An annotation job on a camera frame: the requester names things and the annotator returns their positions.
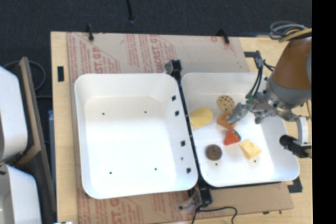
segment white plastic object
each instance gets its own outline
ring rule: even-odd
[[[96,199],[188,190],[198,179],[177,82],[163,73],[75,83],[82,184]]]
[[[34,177],[6,164],[0,172],[0,223],[42,223]]]
[[[248,160],[239,143],[225,146],[223,141],[227,129],[218,125],[216,119],[222,113],[217,106],[217,98],[226,94],[235,103],[245,103],[245,95],[256,80],[254,73],[189,73],[182,79],[182,87],[188,113],[201,108],[210,108],[214,113],[211,124],[202,128],[192,128],[196,154],[204,180],[214,187],[259,184],[293,180],[299,175],[299,164],[292,152],[279,143],[287,133],[280,117],[267,117],[261,124],[255,124],[254,115],[248,113],[235,125],[242,141],[250,139],[261,153]],[[266,86],[264,80],[260,90]],[[217,161],[208,159],[205,149],[216,144],[222,149],[222,157]]]
[[[18,78],[0,67],[0,162],[24,151],[27,142],[28,131]]]

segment wooden table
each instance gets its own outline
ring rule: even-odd
[[[285,48],[286,44],[270,40],[268,37],[240,38],[244,51],[259,50],[263,59],[269,65],[275,65]],[[251,72],[256,71],[255,63],[252,59],[247,59]],[[73,221],[78,223],[77,214],[77,192],[75,178],[75,159],[72,137],[72,116],[69,63],[67,50],[67,33],[51,33],[51,64],[53,75],[53,110],[54,110],[54,131],[55,131],[55,158],[56,158],[56,199],[57,199],[57,220]],[[65,80],[58,82],[58,67],[64,67]],[[265,76],[270,72],[265,68]],[[296,114],[308,115],[307,106],[297,108]],[[295,123],[285,123],[289,134],[297,134]],[[308,121],[309,141],[311,141],[311,120]],[[235,224],[249,223],[274,223],[274,224],[299,224],[312,223],[312,161],[311,159],[299,159],[300,179],[303,192],[291,194],[294,209],[282,212],[273,211],[269,214],[248,214],[238,215]],[[200,219],[195,221],[201,223],[230,223],[231,217],[220,217],[213,219]]]

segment orange toy food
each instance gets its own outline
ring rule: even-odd
[[[242,138],[237,133],[237,131],[233,128],[230,128],[226,132],[226,136],[225,136],[225,139],[224,139],[224,145],[227,146],[227,145],[231,145],[233,143],[238,143],[238,142],[240,142],[241,139]]]
[[[231,113],[229,113],[229,112],[222,113],[222,114],[219,115],[219,117],[217,118],[217,123],[218,123],[219,125],[225,127],[225,128],[228,128],[228,129],[230,129],[230,128],[234,128],[235,125],[236,125],[235,122],[234,122],[233,124],[231,124],[231,125],[227,122],[227,118],[228,118],[229,116],[231,116]]]

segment cardboard sheet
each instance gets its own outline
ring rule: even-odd
[[[182,75],[188,72],[246,72],[244,52],[238,38],[225,44],[222,37],[68,33],[69,71],[72,86],[85,73],[162,72],[164,65],[179,59]],[[80,175],[76,117],[74,147],[78,218],[80,224],[163,223],[191,220],[178,204],[188,199],[186,191],[96,200],[85,194]],[[239,214],[292,208],[285,183],[212,190],[210,208],[235,206]],[[232,215],[222,210],[197,214],[197,218]]]

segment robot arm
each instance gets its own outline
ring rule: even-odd
[[[268,116],[279,116],[286,121],[296,122],[299,139],[283,136],[280,143],[299,157],[311,157],[307,119],[292,112],[293,108],[311,100],[311,29],[291,22],[276,22],[271,25],[270,37],[289,42],[262,91],[258,91],[258,82],[261,80],[263,61],[257,54],[257,81],[246,95],[246,103],[237,104],[228,122],[232,124],[239,121],[248,112],[255,115],[256,124]]]

